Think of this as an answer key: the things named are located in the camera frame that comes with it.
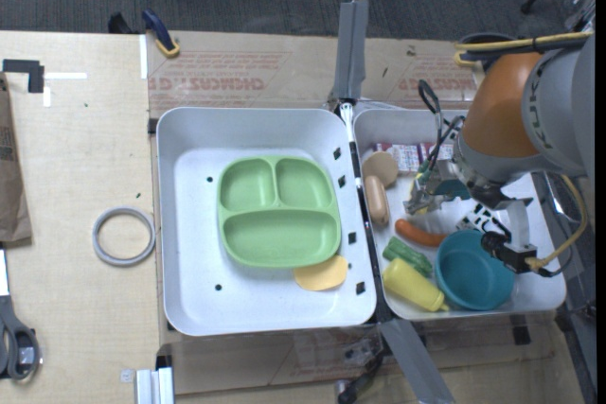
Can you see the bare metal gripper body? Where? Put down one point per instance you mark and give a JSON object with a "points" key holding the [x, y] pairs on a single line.
{"points": [[483, 191]]}

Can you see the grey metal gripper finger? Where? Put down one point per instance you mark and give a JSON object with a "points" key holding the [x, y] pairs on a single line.
{"points": [[415, 201], [435, 199]]}

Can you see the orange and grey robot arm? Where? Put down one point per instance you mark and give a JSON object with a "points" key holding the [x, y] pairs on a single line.
{"points": [[502, 118]]}

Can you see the teal round object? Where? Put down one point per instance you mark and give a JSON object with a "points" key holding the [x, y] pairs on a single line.
{"points": [[453, 190]]}

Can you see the orange sausage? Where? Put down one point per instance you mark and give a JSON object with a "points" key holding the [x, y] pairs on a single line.
{"points": [[419, 235]]}

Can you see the tan bread roll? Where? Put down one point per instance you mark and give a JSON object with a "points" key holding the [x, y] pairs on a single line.
{"points": [[377, 201]]}

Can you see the red and white carton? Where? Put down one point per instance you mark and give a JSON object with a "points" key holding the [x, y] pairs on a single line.
{"points": [[402, 156]]}

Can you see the green asparagus bundle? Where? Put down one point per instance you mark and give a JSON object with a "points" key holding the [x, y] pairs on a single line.
{"points": [[407, 253]]}

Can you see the yellow squeeze bottle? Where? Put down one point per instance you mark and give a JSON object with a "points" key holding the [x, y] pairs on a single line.
{"points": [[412, 284]]}

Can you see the teal bowl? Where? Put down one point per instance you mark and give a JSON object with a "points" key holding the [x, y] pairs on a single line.
{"points": [[473, 274]]}

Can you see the white plastic tray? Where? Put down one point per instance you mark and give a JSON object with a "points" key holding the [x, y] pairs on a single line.
{"points": [[199, 213], [535, 293]]}

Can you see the yellow flat round slice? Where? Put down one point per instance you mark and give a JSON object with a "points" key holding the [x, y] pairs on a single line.
{"points": [[324, 274]]}

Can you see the green divided plate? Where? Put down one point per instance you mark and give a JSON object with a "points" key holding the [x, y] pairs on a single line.
{"points": [[279, 236]]}

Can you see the brown cardboard board red print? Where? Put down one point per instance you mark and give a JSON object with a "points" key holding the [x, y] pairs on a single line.
{"points": [[293, 71]]}

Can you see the grey tape roll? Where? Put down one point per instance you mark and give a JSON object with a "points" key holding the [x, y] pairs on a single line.
{"points": [[101, 251]]}

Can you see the brown paper bag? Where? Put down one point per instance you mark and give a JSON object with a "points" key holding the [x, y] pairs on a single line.
{"points": [[10, 175]]}

